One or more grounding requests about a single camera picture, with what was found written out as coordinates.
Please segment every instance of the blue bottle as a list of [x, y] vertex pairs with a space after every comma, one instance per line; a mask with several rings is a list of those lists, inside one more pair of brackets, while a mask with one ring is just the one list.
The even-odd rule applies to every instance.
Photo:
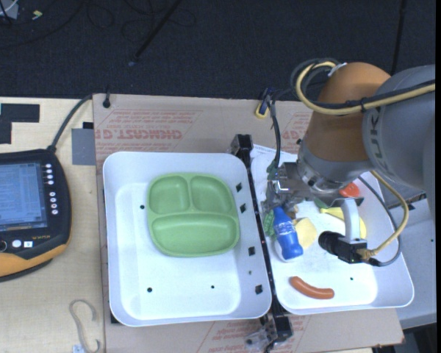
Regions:
[[294, 259], [304, 253], [295, 230], [293, 220], [281, 207], [273, 208], [273, 228], [276, 239], [282, 250], [282, 257], [285, 260]]

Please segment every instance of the brown sausage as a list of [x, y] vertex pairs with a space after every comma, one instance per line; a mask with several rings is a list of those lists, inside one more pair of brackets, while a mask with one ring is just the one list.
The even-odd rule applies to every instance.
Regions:
[[294, 276], [289, 278], [290, 284], [294, 289], [301, 292], [305, 296], [316, 298], [316, 299], [330, 299], [333, 298], [335, 292], [331, 288], [316, 288], [315, 286], [311, 286], [307, 284], [302, 278]]

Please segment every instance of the hot dog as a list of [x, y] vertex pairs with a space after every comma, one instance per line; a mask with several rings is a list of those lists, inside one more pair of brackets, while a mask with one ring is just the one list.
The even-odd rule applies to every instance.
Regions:
[[316, 299], [331, 299], [334, 297], [335, 292], [331, 288], [316, 288], [307, 284], [302, 278], [293, 276], [289, 278], [290, 284], [298, 292], [304, 294], [305, 296], [316, 298]]

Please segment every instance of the white tray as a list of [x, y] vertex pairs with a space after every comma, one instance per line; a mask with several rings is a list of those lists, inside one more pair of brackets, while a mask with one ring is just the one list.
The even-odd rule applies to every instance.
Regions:
[[[208, 257], [171, 257], [152, 243], [146, 209], [140, 208], [148, 185], [160, 175], [184, 171], [221, 178], [237, 210], [245, 204], [245, 211], [238, 212], [240, 239], [232, 250]], [[266, 314], [271, 291], [248, 175], [238, 158], [117, 152], [104, 162], [103, 179], [110, 307], [122, 324], [141, 327]], [[255, 254], [250, 254], [251, 247]]]
[[[260, 204], [265, 200], [267, 185], [266, 168], [274, 158], [274, 153], [254, 149], [251, 166], [255, 191]], [[294, 162], [297, 156], [282, 153], [282, 161]], [[379, 192], [377, 180], [369, 173], [363, 174], [365, 179]], [[367, 227], [367, 246], [376, 248], [392, 233], [392, 224], [384, 208], [376, 197], [360, 181], [356, 181], [363, 203], [359, 206], [360, 217]], [[317, 229], [317, 237], [321, 232], [330, 230], [345, 234], [345, 224], [340, 219], [320, 213], [314, 202], [298, 204], [296, 218], [308, 217]], [[401, 255], [393, 264], [381, 268], [365, 263], [348, 264], [329, 254], [318, 245], [318, 239], [304, 250], [304, 254], [292, 263], [281, 260], [274, 248], [271, 238], [266, 238], [273, 272], [274, 284], [279, 303], [288, 311], [298, 315], [330, 313], [346, 310], [364, 310], [380, 307], [403, 307], [408, 305], [414, 296], [414, 288], [408, 268]], [[375, 256], [376, 259], [387, 261], [393, 257], [398, 248], [394, 240], [387, 248]], [[299, 276], [317, 288], [333, 288], [332, 299], [313, 299], [295, 290], [289, 278]]]

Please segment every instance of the green plate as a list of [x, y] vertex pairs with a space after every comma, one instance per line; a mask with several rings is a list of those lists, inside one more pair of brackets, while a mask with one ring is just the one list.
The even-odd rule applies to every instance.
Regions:
[[222, 254], [240, 236], [234, 197], [220, 178], [198, 173], [159, 176], [148, 187], [148, 228], [155, 246], [176, 257]]

